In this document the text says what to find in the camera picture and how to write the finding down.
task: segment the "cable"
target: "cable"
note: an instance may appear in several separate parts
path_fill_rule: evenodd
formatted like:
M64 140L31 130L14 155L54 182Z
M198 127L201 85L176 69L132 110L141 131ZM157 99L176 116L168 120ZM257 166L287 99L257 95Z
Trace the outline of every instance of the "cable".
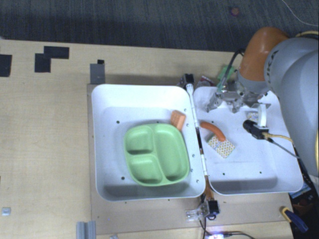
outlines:
M318 154L318 130L317 130L317 136L316 136L316 143L315 143L315 156L316 156L316 165L317 165L317 169L319 171L319 154Z
M198 219L198 220L199 220L199 223L200 223L201 228L204 230L203 239L205 239L205 235L206 235L206 234L208 234L209 236L211 236L212 234L206 230L206 218L204 218L204 225L203 225L203 223L201 222L200 219Z
M319 35L319 32L318 31L305 31L305 32L297 34L296 37L301 37L301 36L308 35L308 34Z
M250 236L250 235L248 235L246 233L240 232L240 231L220 232L220 233L214 233L214 234L211 234L211 235L212 236L223 235L223 238L232 237L232 236L246 236L246 237L249 237L250 239L255 239L254 237L252 237L252 236Z
M246 237L249 237L250 239L255 239L254 237L242 232L230 232L230 234L231 236L246 236Z
M238 54L241 54L242 56L244 56L244 55L243 55L243 52L245 52L245 49L239 49L239 50L237 50L237 51L234 53L234 55L232 56L232 58L231 58L231 60L230 60L230 62L229 62L229 65L228 65L228 67L227 67L227 69L226 69L226 72L225 72L223 78L222 78L222 79L220 80L220 82L217 84L217 88L218 88L217 91L218 91L218 92L220 92L221 89L223 88L223 86L225 85L225 83L226 83L226 81L227 81L227 78L228 78L228 74L229 74L229 72L230 72L230 68L231 68L231 66L232 66L233 63L234 63L235 58L237 57Z
M204 203L205 198L206 198L205 193L203 193L203 194L200 195L200 204L199 204L199 205L201 205L202 203Z
M307 22L304 22L304 21L300 20L300 19L294 14L293 10L290 9L289 5L288 5L284 0L281 0L281 1L287 6L287 8L288 8L289 11L293 14L293 16L295 16L295 18L296 18L297 20L299 20L301 23L306 24L306 25L309 25L309 26L316 26L316 27L319 26L319 25L310 24L310 23L307 23Z
M213 220L215 220L216 219L216 215L213 215L213 216L211 216L211 217L207 217L210 221L213 221Z
M273 143L274 145L277 145L279 148L283 149L284 151L286 151L288 154L290 154L292 157L298 158L300 159L298 156L294 155L292 152L288 151L286 148L282 147L281 145L279 145L278 143L276 143L274 140L272 140L271 138L266 139L268 142Z
M287 136L284 136L284 135L280 135L280 134L271 134L271 133L268 133L268 132L262 132L262 135L265 137L265 139L267 140L268 138L274 138L274 137L278 137L278 138L283 138L283 139L286 139L288 141L290 141L292 144L294 143L293 140Z

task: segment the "black cable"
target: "black cable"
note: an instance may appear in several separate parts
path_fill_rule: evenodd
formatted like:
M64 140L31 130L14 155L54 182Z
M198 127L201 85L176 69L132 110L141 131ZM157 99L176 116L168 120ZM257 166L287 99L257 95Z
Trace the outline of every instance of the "black cable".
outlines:
M206 218L204 218L204 225L203 225L203 223L201 222L201 220L199 220L199 223L200 223L201 228L204 230L203 239L205 239L205 235L206 235L206 234L208 234L209 236L211 236L212 234L206 230Z
M282 147L280 144L276 143L274 140L272 140L271 138L267 139L268 142L273 143L274 145L278 146L279 148L283 149L285 152L287 152L288 154L290 154L292 157L298 158L300 159L298 156L294 155L292 152L288 151L286 148Z
M319 37L316 34L303 34L300 37L305 37L305 38L312 38L318 41Z
M201 196L200 196L200 204L204 203L205 198L206 198L206 195L204 193L201 194Z
M235 58L237 57L237 55L238 54L241 54L242 56L243 56L243 52L245 52L245 49L239 49L239 50L237 50L235 53L234 53L234 55L232 56L232 58L231 58L231 60L230 60L230 62L229 62L229 65L228 65L228 67L227 67L227 69L226 69L226 72L225 72L225 78L223 79L223 82L221 82L221 86L224 86L225 85L225 83L226 83L226 81L227 81L227 76L228 76L228 74L229 74L229 71L230 71L230 68L231 68L231 66L233 65L233 63L234 63L234 60L235 60Z
M210 221L213 221L214 219L216 219L216 215L213 215L211 217L207 217Z
M242 232L230 232L230 234L231 234L230 236L246 236L246 237L249 237L250 239L255 239L254 237Z

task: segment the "green divided plate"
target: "green divided plate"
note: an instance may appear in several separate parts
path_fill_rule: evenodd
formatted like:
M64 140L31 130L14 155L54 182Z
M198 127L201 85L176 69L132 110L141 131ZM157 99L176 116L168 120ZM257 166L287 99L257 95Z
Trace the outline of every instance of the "green divided plate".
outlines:
M125 158L131 177L143 186L163 186L183 180L189 173L184 139L170 124L147 124L128 130Z

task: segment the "gray carpet floor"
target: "gray carpet floor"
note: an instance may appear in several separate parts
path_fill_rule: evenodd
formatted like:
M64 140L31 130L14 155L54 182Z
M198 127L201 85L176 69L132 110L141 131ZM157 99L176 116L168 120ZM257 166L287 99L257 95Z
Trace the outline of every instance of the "gray carpet floor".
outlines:
M319 0L285 1L318 25ZM263 26L318 30L281 0L0 0L0 36L17 40L235 51Z

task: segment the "tan table surface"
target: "tan table surface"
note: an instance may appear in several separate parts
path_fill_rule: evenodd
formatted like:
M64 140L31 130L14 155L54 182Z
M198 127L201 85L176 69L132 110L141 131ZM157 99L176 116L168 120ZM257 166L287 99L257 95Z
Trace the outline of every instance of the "tan table surface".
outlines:
M70 58L52 59L51 73L35 73L34 55L43 53L44 46L70 47ZM0 216L1 239L76 238L76 223L92 219L87 117L91 63L105 60L107 83L175 85L184 73L193 73L196 79L216 78L232 56L11 40L0 40L0 54L12 55L10 77L0 78L0 208L11 207L10 216ZM239 63L238 57L234 66ZM209 231L240 230L257 239L293 238L279 212L280 206L291 208L287 193L232 196L230 202L216 198L222 201L220 222L225 223L209 222ZM179 209L181 201L171 201L175 212L184 212ZM130 221L123 220L118 226L129 227ZM202 237L199 224L159 231L160 220L161 216L149 221L154 231L121 233L119 239Z

